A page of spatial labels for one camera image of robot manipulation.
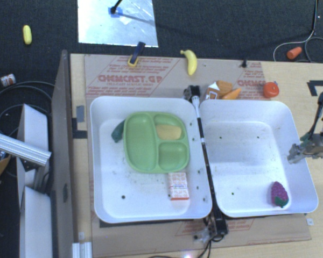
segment black carpet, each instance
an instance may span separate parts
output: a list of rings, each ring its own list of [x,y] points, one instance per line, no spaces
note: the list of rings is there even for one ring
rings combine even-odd
[[[281,43],[303,41],[310,35],[314,0],[153,0],[159,48],[144,55],[179,57],[192,49],[200,58],[272,61]],[[14,73],[17,82],[54,82],[62,49],[69,53],[131,54],[134,48],[78,43],[77,0],[0,0],[0,77]],[[323,37],[323,0],[319,0],[316,35]],[[29,24],[33,42],[25,46],[22,27]],[[278,50],[278,61],[288,61]],[[312,41],[308,51],[323,63],[323,42]],[[43,96],[14,90],[0,99],[0,112],[18,103],[48,109]],[[19,110],[2,118],[10,133],[19,123]],[[15,171],[14,164],[9,166]],[[0,257],[19,256],[19,209],[16,180],[0,178]]]

